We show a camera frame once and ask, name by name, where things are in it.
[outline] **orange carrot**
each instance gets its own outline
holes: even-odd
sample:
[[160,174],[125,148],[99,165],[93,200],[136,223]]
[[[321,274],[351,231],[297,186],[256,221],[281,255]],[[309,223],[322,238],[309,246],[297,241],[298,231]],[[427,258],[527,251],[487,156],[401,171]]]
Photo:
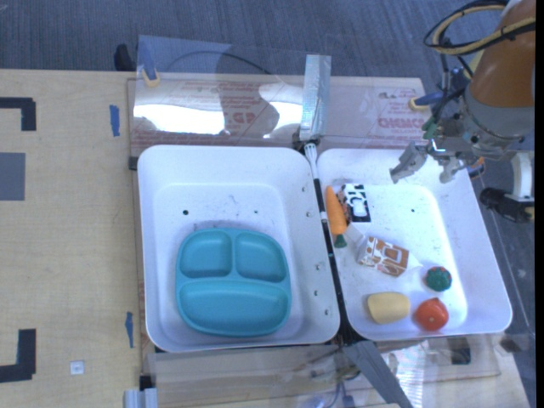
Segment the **orange carrot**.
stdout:
[[348,228],[348,223],[346,222],[346,217],[343,214],[342,204],[340,204],[340,201],[338,200],[331,186],[326,187],[325,204],[331,233],[337,237],[334,242],[334,246],[345,247],[347,243],[342,235]]

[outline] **red tomato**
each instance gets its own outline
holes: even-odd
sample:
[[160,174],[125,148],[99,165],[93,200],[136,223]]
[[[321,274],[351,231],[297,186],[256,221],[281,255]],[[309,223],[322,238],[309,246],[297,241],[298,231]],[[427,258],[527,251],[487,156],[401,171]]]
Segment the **red tomato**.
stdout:
[[414,313],[417,324],[427,331],[439,330],[449,318],[448,309],[437,297],[420,303]]

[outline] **teal divided plate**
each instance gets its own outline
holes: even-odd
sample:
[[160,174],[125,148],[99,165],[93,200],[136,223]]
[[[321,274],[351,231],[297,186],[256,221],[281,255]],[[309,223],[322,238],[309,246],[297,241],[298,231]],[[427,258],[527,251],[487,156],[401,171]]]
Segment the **teal divided plate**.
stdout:
[[191,328],[223,337],[260,337],[291,311],[286,255],[272,237],[248,229],[201,229],[178,251],[176,299]]

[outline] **white plastic tray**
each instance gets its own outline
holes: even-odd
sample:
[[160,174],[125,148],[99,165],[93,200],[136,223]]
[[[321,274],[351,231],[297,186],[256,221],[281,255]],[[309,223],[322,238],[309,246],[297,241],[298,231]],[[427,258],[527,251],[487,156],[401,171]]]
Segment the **white plastic tray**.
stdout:
[[[453,181],[439,181],[441,167],[428,159],[415,175],[394,184],[389,169],[401,150],[325,151],[318,159],[323,186],[344,182],[365,186],[371,222],[358,230],[408,249],[422,265],[398,278],[363,267],[355,261],[353,243],[336,248],[340,282],[351,326],[371,340],[501,332],[512,319],[493,248],[466,170]],[[434,292],[422,283],[433,265],[452,274],[451,288]],[[425,299],[438,297],[450,320],[437,332],[422,331],[411,317],[387,325],[374,322],[365,306],[369,294],[401,292],[411,300],[411,313]]]
[[[167,352],[324,343],[337,332],[337,297],[309,164],[285,148],[171,146],[138,162],[145,317]],[[291,276],[286,324],[264,337],[216,337],[191,329],[177,310],[175,262],[182,240],[210,227],[256,230],[282,246]]]

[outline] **dark floor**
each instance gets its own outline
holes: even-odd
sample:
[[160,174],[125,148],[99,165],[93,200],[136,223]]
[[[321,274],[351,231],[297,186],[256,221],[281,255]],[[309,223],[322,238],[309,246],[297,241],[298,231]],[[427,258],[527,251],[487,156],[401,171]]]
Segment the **dark floor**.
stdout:
[[[142,34],[329,54],[332,75],[419,77],[431,92],[439,58],[423,47],[423,36],[471,1],[0,0],[0,67],[114,71],[116,46],[126,43],[135,53]],[[491,14],[467,17],[451,35],[456,42],[473,40],[490,33],[496,20]],[[511,180],[508,165],[490,162],[474,187],[509,190]],[[507,346],[519,351],[535,406],[535,226],[485,210],[484,220],[514,307],[508,333],[516,343]]]

